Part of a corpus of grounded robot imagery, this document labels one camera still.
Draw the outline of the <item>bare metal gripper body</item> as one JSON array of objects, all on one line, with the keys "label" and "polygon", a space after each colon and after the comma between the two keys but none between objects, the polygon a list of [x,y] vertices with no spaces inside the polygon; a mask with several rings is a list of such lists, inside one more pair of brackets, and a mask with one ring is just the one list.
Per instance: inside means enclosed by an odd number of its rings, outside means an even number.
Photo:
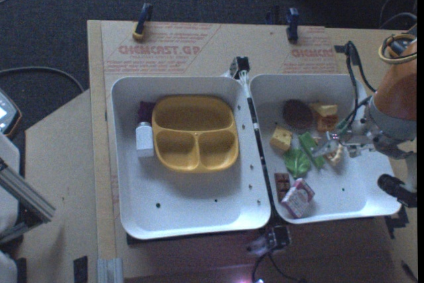
[{"label": "bare metal gripper body", "polygon": [[395,160],[406,159],[412,150],[402,150],[403,141],[387,137],[381,130],[366,127],[347,127],[340,130],[340,143],[347,149],[351,158],[358,157],[363,151],[379,152]]}]

